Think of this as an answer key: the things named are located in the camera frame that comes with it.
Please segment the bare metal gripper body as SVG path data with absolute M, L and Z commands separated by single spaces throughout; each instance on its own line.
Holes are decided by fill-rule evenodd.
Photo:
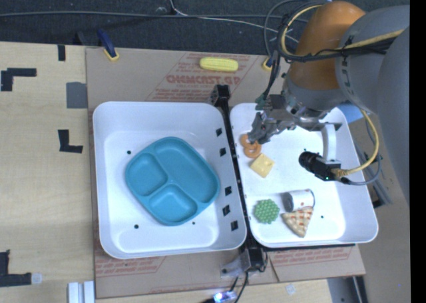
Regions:
M 290 97 L 290 102 L 284 95 L 268 95 L 261 117 L 261 129 L 264 132 L 282 132 L 301 127 L 308 131 L 320 129 L 320 121 L 329 111 L 317 111 L 302 105 Z

